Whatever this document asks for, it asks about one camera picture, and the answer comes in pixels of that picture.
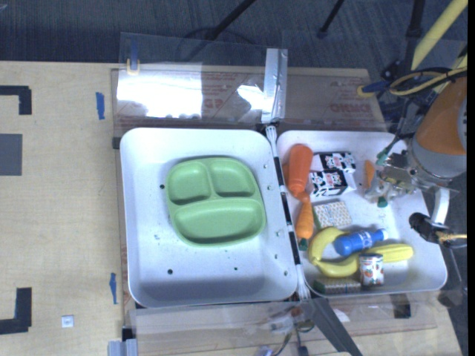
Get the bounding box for blue bottle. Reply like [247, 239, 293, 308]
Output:
[332, 228, 390, 257]

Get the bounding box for large orange carrot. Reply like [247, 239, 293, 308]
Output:
[295, 197, 315, 252]

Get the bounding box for yellow banana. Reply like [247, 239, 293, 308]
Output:
[307, 226, 361, 279]

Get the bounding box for orange bottle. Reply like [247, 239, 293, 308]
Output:
[287, 143, 315, 200]

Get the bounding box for green divided plate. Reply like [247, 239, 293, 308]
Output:
[165, 156, 267, 247]

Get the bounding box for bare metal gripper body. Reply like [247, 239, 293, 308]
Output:
[377, 151, 459, 200]

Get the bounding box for small orange carrot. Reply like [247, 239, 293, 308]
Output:
[364, 159, 389, 208]

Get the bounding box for white plastic tray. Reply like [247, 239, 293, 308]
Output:
[276, 130, 449, 299]
[119, 127, 300, 309]

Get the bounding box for small can with fruit print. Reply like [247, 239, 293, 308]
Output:
[358, 252, 385, 287]

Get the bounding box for black cylinder on white bracket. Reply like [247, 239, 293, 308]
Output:
[408, 187, 452, 245]

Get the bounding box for yellow corn cob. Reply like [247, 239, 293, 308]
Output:
[365, 243, 415, 264]

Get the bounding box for pale patterned packet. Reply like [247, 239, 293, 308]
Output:
[312, 200, 353, 230]

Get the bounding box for cow print carton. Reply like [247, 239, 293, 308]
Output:
[308, 168, 358, 199]
[318, 151, 358, 174]

